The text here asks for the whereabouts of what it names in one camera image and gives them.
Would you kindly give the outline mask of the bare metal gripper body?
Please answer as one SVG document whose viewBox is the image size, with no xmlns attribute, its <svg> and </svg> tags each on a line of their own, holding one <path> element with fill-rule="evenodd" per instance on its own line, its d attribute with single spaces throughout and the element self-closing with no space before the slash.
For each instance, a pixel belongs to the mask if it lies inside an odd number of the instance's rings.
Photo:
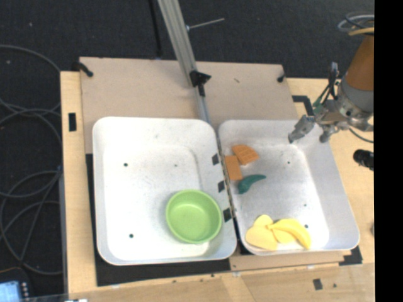
<svg viewBox="0 0 403 302">
<path fill-rule="evenodd" d="M 314 110 L 316 123 L 336 130 L 356 128 L 359 131 L 373 131 L 370 123 L 373 114 L 347 101 L 327 100 Z"/>
</svg>

